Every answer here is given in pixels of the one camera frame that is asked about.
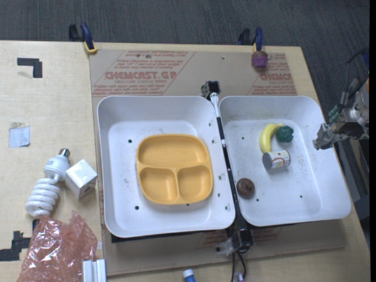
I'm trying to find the white plastic tray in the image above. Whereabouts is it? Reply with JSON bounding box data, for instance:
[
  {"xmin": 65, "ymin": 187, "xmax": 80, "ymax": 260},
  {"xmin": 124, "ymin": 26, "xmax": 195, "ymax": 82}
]
[
  {"xmin": 96, "ymin": 95, "xmax": 236, "ymax": 239},
  {"xmin": 218, "ymin": 95, "xmax": 353, "ymax": 227}
]

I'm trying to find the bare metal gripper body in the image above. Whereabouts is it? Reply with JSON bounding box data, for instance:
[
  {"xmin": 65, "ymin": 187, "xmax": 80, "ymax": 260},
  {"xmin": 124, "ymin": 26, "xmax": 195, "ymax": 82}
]
[{"xmin": 332, "ymin": 98, "xmax": 370, "ymax": 141}]

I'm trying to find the white spiral light bulb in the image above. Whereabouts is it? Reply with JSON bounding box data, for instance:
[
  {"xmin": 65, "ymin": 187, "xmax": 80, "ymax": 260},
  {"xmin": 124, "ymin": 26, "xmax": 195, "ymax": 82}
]
[{"xmin": 25, "ymin": 147, "xmax": 72, "ymax": 218}]

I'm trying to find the black block with thin wires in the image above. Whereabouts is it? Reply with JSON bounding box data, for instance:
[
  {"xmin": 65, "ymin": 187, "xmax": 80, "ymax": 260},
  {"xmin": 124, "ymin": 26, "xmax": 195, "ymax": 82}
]
[
  {"xmin": 201, "ymin": 80, "xmax": 221, "ymax": 99},
  {"xmin": 216, "ymin": 229, "xmax": 255, "ymax": 257}
]

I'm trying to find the brown doughnut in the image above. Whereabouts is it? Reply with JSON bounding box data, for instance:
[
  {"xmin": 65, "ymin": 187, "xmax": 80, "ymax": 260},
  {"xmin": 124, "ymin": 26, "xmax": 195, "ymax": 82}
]
[{"xmin": 236, "ymin": 177, "xmax": 256, "ymax": 199}]

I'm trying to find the green broccoli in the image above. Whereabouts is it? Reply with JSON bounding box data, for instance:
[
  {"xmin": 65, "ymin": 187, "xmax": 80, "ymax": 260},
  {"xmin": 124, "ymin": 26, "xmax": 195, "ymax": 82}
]
[{"xmin": 275, "ymin": 125, "xmax": 294, "ymax": 143}]

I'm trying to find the yellow banana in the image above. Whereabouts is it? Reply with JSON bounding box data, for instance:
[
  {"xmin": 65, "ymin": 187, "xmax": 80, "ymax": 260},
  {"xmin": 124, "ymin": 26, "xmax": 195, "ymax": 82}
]
[{"xmin": 259, "ymin": 123, "xmax": 283, "ymax": 154}]

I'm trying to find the thin black and white rod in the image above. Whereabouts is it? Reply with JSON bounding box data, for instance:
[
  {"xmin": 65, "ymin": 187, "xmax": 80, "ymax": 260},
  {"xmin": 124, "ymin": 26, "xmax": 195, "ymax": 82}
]
[{"xmin": 209, "ymin": 92, "xmax": 250, "ymax": 232}]

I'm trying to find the pink bubble wrap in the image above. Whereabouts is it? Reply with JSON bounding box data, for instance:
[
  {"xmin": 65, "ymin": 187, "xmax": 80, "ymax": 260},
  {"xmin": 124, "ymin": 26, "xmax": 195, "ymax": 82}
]
[{"xmin": 16, "ymin": 210, "xmax": 99, "ymax": 282}]

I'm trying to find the brown cardboard board red print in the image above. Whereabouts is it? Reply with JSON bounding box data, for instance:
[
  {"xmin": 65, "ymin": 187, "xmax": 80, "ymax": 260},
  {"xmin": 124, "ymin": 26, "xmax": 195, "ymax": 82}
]
[{"xmin": 89, "ymin": 49, "xmax": 346, "ymax": 277}]

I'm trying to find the white cube box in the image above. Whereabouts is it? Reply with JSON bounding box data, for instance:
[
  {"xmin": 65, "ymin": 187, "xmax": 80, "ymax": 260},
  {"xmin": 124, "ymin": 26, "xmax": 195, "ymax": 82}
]
[{"xmin": 65, "ymin": 159, "xmax": 98, "ymax": 201}]

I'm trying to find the white can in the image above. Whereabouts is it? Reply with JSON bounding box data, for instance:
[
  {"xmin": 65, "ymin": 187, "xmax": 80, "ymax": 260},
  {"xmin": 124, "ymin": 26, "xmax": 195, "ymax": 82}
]
[{"xmin": 261, "ymin": 149, "xmax": 291, "ymax": 171}]

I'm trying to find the purple cupcake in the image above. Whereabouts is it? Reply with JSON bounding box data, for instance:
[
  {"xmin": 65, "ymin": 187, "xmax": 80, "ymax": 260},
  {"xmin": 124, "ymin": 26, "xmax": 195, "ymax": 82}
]
[{"xmin": 251, "ymin": 50, "xmax": 269, "ymax": 69}]

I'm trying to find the yellow divided plate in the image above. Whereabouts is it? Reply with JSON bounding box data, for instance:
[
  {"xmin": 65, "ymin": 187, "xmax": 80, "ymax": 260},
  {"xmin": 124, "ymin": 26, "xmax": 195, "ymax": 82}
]
[{"xmin": 135, "ymin": 133, "xmax": 214, "ymax": 206}]

